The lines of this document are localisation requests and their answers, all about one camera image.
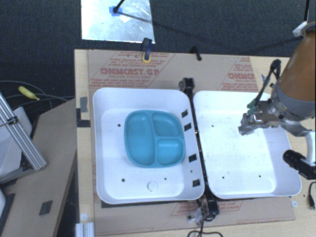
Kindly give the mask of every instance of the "cardboard sheet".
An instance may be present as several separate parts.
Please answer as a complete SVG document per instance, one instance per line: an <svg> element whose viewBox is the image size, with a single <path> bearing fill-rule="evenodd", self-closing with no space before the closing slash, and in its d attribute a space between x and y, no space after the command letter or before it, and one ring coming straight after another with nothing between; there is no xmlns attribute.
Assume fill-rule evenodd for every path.
<svg viewBox="0 0 316 237"><path fill-rule="evenodd" d="M195 54L153 53L149 64L141 52L88 52L90 100L102 87L177 89L182 78L194 78L200 90L258 92L249 57ZM90 101L95 234L119 235L196 227L187 215L196 210L196 201L147 205L105 206L95 186L95 149L93 106ZM239 225L294 220L289 197L271 197L219 202L220 214L205 226Z"/></svg>

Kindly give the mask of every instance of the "metal frame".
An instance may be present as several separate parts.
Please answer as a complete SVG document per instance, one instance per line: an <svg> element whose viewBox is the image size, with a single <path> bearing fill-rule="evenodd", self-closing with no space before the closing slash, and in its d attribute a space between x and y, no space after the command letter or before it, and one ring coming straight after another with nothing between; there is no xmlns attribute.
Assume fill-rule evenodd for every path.
<svg viewBox="0 0 316 237"><path fill-rule="evenodd" d="M3 125L7 128L11 136L14 138L17 145L22 150L23 155L27 159L28 163L32 167L32 170L37 171L47 165L47 162L36 149L32 140L23 129L17 117L15 117L13 110L5 100L4 96L0 93L0 119L3 121ZM19 168L2 178L0 183L10 181L14 178L30 173L30 170L24 171Z"/></svg>

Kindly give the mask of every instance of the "wooden table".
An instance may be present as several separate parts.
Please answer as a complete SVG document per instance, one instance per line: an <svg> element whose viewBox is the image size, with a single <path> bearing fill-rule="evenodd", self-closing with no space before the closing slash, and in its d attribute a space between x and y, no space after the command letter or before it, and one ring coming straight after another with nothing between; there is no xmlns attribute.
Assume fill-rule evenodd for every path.
<svg viewBox="0 0 316 237"><path fill-rule="evenodd" d="M203 55L202 57L218 58L217 55ZM229 59L229 56L221 56L221 59ZM250 57L251 66L254 71L255 79L258 88L262 85L262 75L268 73L270 64L275 57ZM288 58L279 58L282 61L282 69L286 65ZM88 52L87 50L75 51L75 67L76 67L76 105L80 109L81 98L89 96L89 80L88 80ZM271 92L270 88L266 89L267 93ZM81 112L82 120L90 120L89 109ZM309 129L315 130L315 120L306 120L302 122ZM79 170L79 212L81 223L94 222L94 207L93 207L93 182L92 182L92 163L91 163L91 128L78 127L78 170ZM304 138L295 138L288 135L290 144L293 150L304 154L307 151ZM218 231L225 237L262 237L262 236L278 236L278 237L298 237L298 236L314 236L316 232L316 212L310 210L307 200L308 187L310 181L302 179L302 190L300 194L293 196L291 199L296 201L298 207L294 208L296 220L271 222L260 224L248 224L225 227L204 228L206 232ZM126 236L175 236L183 237L188 234L188 229L176 231L150 232L141 234L127 234Z"/></svg>
<svg viewBox="0 0 316 237"><path fill-rule="evenodd" d="M15 194L3 237L57 235L76 166L75 100L42 114L33 142L48 164L3 189L6 196ZM51 207L40 215L43 203Z"/></svg>

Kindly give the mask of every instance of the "blue plate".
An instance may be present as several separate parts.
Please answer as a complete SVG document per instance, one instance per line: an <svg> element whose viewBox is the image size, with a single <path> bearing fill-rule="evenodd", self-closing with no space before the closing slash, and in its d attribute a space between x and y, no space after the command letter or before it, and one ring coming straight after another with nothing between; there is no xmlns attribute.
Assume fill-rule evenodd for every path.
<svg viewBox="0 0 316 237"><path fill-rule="evenodd" d="M140 167L171 167L185 155L181 124L167 112L130 113L125 120L124 140L128 158Z"/></svg>

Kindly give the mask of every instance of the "dark carpet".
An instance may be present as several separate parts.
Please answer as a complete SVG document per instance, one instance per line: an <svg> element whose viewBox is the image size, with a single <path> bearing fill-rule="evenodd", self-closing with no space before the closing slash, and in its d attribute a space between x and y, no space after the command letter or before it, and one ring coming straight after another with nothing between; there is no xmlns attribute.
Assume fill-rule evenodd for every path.
<svg viewBox="0 0 316 237"><path fill-rule="evenodd" d="M291 56L306 0L150 0L154 51ZM314 21L316 0L310 2ZM73 96L74 49L140 50L140 44L81 39L80 0L0 0L0 80L32 83L47 94ZM5 96L18 84L0 83ZM12 98L11 106L29 100ZM32 121L46 102L25 106Z"/></svg>

